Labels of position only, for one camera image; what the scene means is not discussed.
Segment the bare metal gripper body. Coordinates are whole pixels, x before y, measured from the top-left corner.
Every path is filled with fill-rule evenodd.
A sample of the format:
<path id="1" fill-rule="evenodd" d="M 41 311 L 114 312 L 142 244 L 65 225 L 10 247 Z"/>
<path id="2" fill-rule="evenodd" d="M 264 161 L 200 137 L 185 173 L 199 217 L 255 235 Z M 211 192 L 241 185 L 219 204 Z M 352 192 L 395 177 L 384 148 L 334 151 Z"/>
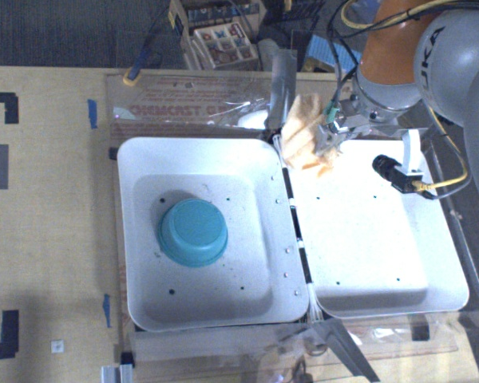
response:
<path id="1" fill-rule="evenodd" d="M 396 137 L 400 125 L 396 118 L 384 119 L 378 110 L 362 108 L 360 100 L 331 100 L 322 111 L 323 122 L 317 131 L 317 153 L 338 149 L 346 140 L 364 136 Z"/>

